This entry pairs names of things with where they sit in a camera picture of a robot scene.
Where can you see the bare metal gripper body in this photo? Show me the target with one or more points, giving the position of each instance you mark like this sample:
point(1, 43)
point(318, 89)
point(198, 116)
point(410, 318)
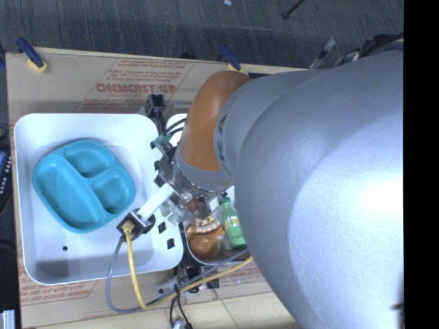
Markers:
point(187, 192)

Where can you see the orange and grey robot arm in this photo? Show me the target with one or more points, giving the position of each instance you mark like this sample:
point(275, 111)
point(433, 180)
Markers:
point(308, 170)

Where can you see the beige and red pizza slice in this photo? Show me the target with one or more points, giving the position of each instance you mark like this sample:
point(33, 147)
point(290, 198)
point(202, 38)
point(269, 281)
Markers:
point(208, 224)

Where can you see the brown bread roll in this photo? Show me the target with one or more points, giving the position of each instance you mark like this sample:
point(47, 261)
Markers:
point(204, 244)

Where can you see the green plastic bottle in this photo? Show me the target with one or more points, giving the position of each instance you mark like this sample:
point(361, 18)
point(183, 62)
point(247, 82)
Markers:
point(234, 230)

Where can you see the blue divided plate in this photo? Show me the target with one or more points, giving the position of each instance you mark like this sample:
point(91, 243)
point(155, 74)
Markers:
point(68, 190)

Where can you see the brown cardboard board red print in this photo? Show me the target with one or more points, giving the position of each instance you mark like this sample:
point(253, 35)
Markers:
point(85, 77)

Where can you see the black cylinder on white bracket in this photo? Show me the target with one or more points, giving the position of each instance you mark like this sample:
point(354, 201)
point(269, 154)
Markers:
point(156, 202)

